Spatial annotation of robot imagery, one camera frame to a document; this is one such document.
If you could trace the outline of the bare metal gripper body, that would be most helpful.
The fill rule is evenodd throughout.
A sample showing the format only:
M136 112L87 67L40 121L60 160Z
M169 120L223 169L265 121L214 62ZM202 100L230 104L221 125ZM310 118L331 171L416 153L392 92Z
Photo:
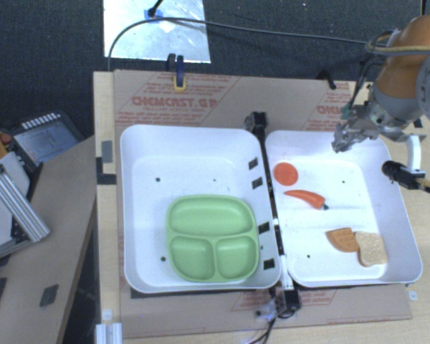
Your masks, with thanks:
M378 103L365 102L352 106L348 112L343 139L376 139L379 135L398 139L406 126L405 120L390 115Z

